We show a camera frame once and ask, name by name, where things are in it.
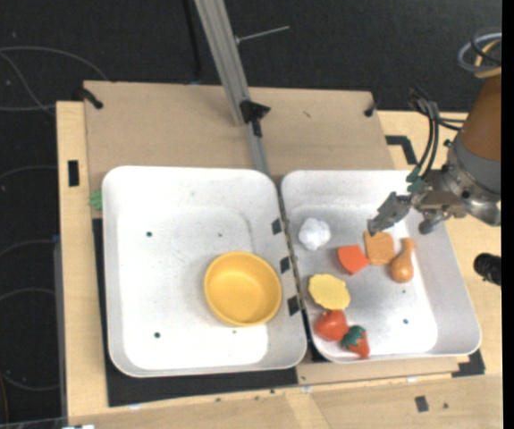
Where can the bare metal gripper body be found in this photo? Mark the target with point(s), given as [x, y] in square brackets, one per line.
[455, 195]

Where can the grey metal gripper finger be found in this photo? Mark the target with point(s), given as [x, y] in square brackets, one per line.
[388, 215]
[430, 225]

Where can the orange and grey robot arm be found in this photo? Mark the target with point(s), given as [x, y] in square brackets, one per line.
[484, 123]

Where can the tan toy bread slice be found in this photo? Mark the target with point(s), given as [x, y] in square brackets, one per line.
[379, 248]

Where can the brown toy chicken drumstick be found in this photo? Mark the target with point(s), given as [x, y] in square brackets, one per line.
[402, 267]

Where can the orange toy wedge slice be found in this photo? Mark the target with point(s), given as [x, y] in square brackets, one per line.
[351, 258]

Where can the white lumpy toy cauliflower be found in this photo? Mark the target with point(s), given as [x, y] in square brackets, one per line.
[314, 234]

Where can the white plastic tray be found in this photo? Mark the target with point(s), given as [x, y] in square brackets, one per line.
[171, 284]
[381, 311]

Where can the yellow wavy toy biscuit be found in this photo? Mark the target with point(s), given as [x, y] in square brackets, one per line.
[329, 291]

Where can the thin black and white rod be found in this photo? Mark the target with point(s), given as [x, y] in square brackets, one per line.
[289, 248]

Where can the red toy tomato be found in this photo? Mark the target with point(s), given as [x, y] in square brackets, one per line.
[330, 325]

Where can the red toy strawberry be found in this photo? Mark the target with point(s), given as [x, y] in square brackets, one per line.
[358, 342]

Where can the yellow bowl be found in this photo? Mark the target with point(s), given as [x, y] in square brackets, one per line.
[242, 289]

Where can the brown cardboard board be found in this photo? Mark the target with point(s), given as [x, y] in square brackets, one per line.
[171, 128]

